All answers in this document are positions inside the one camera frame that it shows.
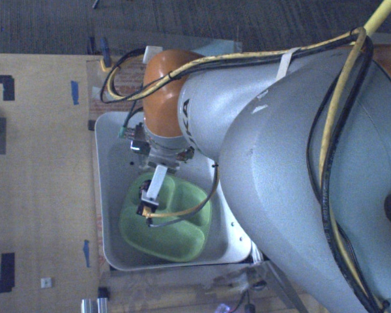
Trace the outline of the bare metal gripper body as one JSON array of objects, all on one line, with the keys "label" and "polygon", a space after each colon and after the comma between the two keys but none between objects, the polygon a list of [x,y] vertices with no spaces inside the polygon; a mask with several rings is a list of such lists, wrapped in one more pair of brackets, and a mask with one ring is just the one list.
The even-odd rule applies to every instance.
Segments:
[{"label": "bare metal gripper body", "polygon": [[144,123],[130,128],[130,148],[144,156],[145,164],[150,167],[162,165],[175,172],[181,163],[194,157],[194,148],[184,136],[163,137],[152,133]]}]

